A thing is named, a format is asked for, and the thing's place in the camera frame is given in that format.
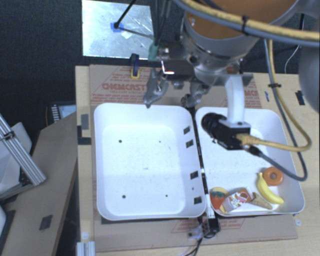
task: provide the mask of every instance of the yellow cable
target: yellow cable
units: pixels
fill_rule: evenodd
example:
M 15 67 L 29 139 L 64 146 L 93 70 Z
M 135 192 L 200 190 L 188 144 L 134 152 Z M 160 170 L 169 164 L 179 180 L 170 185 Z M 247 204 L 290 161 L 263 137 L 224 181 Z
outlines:
M 234 15 L 231 13 L 226 13 L 224 11 L 217 10 L 214 8 L 208 8 L 207 5 L 200 4 L 193 0 L 180 0 L 180 1 L 183 2 L 185 5 L 189 6 L 190 8 L 195 9 L 196 11 L 210 15 L 212 17 L 215 17 L 223 21 L 232 22 L 238 25 L 242 25 L 244 22 L 241 16 Z M 270 24 L 252 20 L 252 19 L 249 19 L 246 22 L 245 26 L 251 29 L 263 31 L 266 33 L 270 33 L 273 35 L 282 36 L 286 38 L 300 39 L 300 40 L 307 40 L 307 41 L 314 41 L 314 42 L 320 41 L 320 34 L 314 31 L 284 28 L 284 27 L 270 25 Z
M 275 72 L 272 40 L 268 40 L 267 45 L 268 45 L 268 53 L 269 53 L 268 55 L 269 55 L 269 63 L 270 63 L 270 73 L 271 73 L 271 76 L 273 79 L 273 83 L 276 84 L 277 82 L 276 82 L 276 72 Z M 299 123 L 296 121 L 294 116 L 291 114 L 288 106 L 286 105 L 286 103 L 284 101 L 284 98 L 282 97 L 282 95 L 280 93 L 279 88 L 276 87 L 275 90 L 276 90 L 279 101 L 280 101 L 285 113 L 287 114 L 287 116 L 289 117 L 291 122 L 294 124 L 294 126 L 298 129 L 298 131 L 306 139 L 307 144 L 305 146 L 289 146 L 289 145 L 284 145 L 284 144 L 280 144 L 280 143 L 276 143 L 276 142 L 272 142 L 272 141 L 259 139 L 257 137 L 251 136 L 247 133 L 238 134 L 236 136 L 236 138 L 241 141 L 241 144 L 243 146 L 244 145 L 265 145 L 265 146 L 269 146 L 269 147 L 273 147 L 273 148 L 277 148 L 277 149 L 281 149 L 281 150 L 286 150 L 286 151 L 292 151 L 292 152 L 303 152 L 303 151 L 310 149 L 310 147 L 312 145 L 312 141 L 311 141 L 310 137 L 304 131 L 304 129 L 299 125 Z

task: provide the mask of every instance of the donut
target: donut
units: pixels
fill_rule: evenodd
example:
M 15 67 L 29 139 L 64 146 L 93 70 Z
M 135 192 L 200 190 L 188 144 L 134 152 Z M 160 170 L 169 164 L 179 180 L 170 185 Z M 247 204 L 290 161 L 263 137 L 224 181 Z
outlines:
M 268 186 L 278 186 L 284 181 L 284 175 L 282 171 L 273 166 L 265 169 L 262 177 Z

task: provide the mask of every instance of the toy banana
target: toy banana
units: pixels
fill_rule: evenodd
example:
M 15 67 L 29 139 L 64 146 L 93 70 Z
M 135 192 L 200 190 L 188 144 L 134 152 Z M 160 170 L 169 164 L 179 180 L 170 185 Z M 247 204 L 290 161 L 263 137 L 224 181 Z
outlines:
M 272 204 L 283 204 L 285 201 L 268 187 L 265 179 L 262 177 L 262 172 L 259 172 L 259 180 L 257 184 L 260 194 Z

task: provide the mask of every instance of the white wire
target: white wire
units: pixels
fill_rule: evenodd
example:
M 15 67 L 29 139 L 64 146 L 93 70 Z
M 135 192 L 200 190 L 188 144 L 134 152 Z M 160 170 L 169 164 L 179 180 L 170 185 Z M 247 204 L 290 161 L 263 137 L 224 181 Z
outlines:
M 293 58 L 293 56 L 295 56 L 296 52 L 299 50 L 300 48 L 300 45 L 298 45 L 296 47 L 296 49 L 294 50 L 294 52 L 291 54 L 290 58 L 288 58 L 288 60 L 286 61 L 285 65 L 284 65 L 284 73 L 286 74 L 287 73 L 287 65 L 289 63 L 289 61 Z

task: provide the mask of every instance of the wooden table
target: wooden table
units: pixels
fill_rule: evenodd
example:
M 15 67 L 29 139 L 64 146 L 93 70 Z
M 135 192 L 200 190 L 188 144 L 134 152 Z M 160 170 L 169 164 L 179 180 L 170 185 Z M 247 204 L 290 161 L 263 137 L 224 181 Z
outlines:
M 313 140 L 312 148 L 303 153 L 309 171 L 309 178 L 306 182 L 301 182 L 302 191 L 305 197 L 305 208 L 302 213 L 295 216 L 301 221 L 301 226 L 297 226 L 298 239 L 277 240 L 263 242 L 247 242 L 233 244 L 218 244 L 201 246 L 198 254 L 201 255 L 228 255 L 228 256 L 300 256 L 318 255 L 320 252 L 320 189 L 319 189 L 319 114 L 316 113 L 306 102 L 306 105 L 299 105 L 295 92 L 300 90 L 298 76 L 290 74 L 279 74 L 276 76 L 278 83 L 282 84 L 283 96 L 296 117 Z M 278 113 L 276 103 L 272 96 L 272 90 L 267 87 L 269 77 L 264 73 L 255 73 L 254 79 L 261 101 L 262 108 L 270 109 Z M 76 98 L 77 98 L 77 123 L 81 124 L 82 114 L 90 113 L 90 88 L 89 88 L 89 67 L 76 67 Z M 298 144 L 303 145 L 304 139 L 293 128 Z M 90 137 L 90 129 L 82 131 L 83 137 Z M 88 242 L 94 240 L 93 223 L 93 190 L 91 160 L 84 160 L 85 156 L 91 154 L 91 147 L 80 145 L 78 147 L 78 167 L 79 167 L 79 202 L 80 202 L 80 231 L 81 241 Z M 293 154 L 293 161 L 298 170 L 301 169 L 297 154 Z M 97 253 L 97 256 L 182 256 L 192 248 L 174 247 L 160 249 L 143 249 L 130 251 L 114 251 Z

